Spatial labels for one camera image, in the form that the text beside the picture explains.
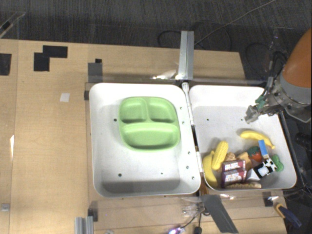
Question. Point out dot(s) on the white plastic tray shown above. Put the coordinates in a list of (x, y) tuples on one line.
[(146, 169), (219, 111)]

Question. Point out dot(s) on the tan biscuit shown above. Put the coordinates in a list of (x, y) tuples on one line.
[(230, 156)]

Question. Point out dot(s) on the blue and white carton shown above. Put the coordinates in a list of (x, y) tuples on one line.
[(263, 149)]

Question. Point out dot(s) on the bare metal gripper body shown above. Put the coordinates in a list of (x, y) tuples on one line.
[(291, 108)]

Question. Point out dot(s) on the yellow banana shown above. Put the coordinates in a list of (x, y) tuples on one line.
[(208, 166), (253, 135)]

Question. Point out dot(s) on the black and white carton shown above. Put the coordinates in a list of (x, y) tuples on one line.
[(264, 168)]

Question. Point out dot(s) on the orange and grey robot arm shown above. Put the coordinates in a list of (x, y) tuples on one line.
[(299, 62)]

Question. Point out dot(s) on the red strawberry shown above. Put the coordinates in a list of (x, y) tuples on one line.
[(256, 155)]

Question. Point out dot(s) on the green divided plate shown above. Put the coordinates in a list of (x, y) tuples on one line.
[(148, 135)]

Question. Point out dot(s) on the long brown biscuit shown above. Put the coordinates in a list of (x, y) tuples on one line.
[(243, 185)]

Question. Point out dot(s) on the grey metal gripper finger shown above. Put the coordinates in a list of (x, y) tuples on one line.
[(249, 118), (253, 109)]

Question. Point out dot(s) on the green broccoli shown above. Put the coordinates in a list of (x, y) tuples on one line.
[(278, 163)]

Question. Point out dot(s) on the brown bread slice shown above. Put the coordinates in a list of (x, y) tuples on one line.
[(245, 159)]

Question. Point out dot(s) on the purple carton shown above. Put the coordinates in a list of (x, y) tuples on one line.
[(232, 177), (233, 165)]

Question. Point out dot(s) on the yellow corn cob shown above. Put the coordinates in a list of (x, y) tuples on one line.
[(220, 155)]

